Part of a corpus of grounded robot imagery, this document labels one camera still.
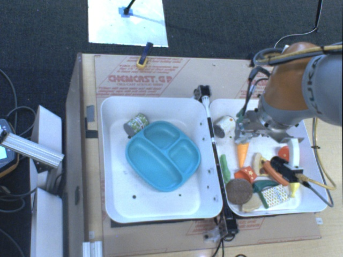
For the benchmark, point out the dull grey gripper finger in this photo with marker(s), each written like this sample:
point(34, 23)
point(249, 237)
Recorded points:
point(248, 138)
point(238, 136)

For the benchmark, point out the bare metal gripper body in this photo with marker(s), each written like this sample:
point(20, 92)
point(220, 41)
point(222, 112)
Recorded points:
point(270, 128)

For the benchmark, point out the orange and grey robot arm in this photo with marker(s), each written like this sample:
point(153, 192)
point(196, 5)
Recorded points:
point(289, 90)

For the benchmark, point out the orange carrot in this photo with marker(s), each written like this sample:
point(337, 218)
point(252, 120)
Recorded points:
point(242, 154)

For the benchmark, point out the white can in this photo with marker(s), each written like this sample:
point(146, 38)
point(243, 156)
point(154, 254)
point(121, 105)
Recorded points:
point(226, 124)

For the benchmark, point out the pizza slice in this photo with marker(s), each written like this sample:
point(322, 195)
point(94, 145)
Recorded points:
point(258, 162)

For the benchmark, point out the thin black and white rod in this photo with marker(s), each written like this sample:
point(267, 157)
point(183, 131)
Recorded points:
point(214, 146)

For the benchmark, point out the red tomato slice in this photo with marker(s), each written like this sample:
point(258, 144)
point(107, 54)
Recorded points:
point(283, 153)

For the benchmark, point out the red cube with star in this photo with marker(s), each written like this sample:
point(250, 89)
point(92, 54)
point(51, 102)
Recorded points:
point(246, 173)

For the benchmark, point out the orange sausage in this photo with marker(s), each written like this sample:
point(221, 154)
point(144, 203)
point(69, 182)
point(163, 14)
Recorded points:
point(276, 176)

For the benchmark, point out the dark green curved toy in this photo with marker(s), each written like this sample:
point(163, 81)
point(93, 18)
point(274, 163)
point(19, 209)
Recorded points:
point(261, 185)

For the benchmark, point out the brown round biscuit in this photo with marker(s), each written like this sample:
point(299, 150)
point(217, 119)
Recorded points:
point(239, 191)

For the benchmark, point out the white patterned carton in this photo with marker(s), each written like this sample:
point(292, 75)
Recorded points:
point(276, 196)

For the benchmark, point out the tan bread slice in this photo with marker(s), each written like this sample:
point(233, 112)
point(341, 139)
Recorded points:
point(251, 204)

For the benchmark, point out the white plastic tray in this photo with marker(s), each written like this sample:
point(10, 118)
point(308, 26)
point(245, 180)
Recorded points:
point(118, 197)
point(300, 199)

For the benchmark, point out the blue divided plate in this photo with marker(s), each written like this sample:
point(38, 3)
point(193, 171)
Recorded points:
point(160, 157)

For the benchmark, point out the brown cardboard board red print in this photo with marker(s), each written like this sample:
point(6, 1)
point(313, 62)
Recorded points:
point(166, 76)

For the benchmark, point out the green patterned can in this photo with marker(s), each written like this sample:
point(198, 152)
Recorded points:
point(136, 123)

